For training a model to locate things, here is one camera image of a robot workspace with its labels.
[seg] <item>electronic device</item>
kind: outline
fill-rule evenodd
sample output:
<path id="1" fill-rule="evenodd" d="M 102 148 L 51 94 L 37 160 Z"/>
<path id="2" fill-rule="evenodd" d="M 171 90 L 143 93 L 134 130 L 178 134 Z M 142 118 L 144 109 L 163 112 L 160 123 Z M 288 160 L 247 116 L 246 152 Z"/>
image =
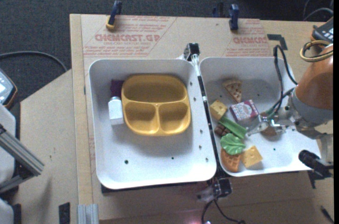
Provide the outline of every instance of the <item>electronic device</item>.
<path id="1" fill-rule="evenodd" d="M 17 95 L 13 81 L 0 69 L 0 104 L 9 108 Z"/>
<path id="2" fill-rule="evenodd" d="M 325 40 L 333 43 L 333 17 L 325 24 L 315 28 L 311 35 L 312 40 Z"/>

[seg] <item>yellow bowl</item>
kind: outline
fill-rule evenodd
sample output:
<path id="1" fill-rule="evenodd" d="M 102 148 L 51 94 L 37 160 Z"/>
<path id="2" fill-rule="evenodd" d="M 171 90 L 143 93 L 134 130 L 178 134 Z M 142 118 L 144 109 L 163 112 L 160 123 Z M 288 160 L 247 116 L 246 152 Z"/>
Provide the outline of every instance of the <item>yellow bowl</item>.
<path id="1" fill-rule="evenodd" d="M 191 123 L 187 89 L 172 75 L 130 76 L 122 85 L 121 101 L 127 126 L 139 135 L 176 135 Z"/>

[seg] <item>blue clamp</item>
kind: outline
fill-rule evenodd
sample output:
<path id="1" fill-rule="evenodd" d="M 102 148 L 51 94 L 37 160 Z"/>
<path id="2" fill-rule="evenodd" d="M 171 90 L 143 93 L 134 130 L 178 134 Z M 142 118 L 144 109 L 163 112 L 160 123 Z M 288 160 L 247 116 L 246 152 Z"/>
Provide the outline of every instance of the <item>blue clamp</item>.
<path id="1" fill-rule="evenodd" d="M 238 16 L 239 16 L 239 7 L 237 4 L 231 4 L 229 8 L 229 27 L 231 30 L 238 30 Z"/>
<path id="2" fill-rule="evenodd" d="M 113 30 L 115 27 L 115 16 L 121 13 L 122 2 L 119 0 L 115 0 L 113 9 L 111 12 L 111 16 L 108 17 L 106 22 L 106 27 L 108 30 Z"/>

